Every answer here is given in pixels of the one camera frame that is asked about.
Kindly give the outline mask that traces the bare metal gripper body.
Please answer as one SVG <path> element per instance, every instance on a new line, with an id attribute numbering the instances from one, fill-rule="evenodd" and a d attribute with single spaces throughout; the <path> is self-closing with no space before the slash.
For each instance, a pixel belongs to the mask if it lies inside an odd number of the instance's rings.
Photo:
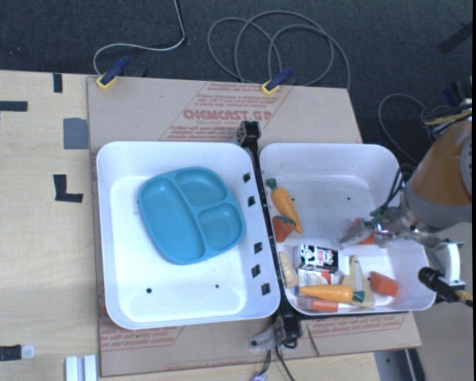
<path id="1" fill-rule="evenodd" d="M 412 240 L 429 248 L 441 243 L 437 231 L 418 219 L 410 209 L 400 206 L 378 208 L 370 216 L 373 232 L 386 239 Z"/>

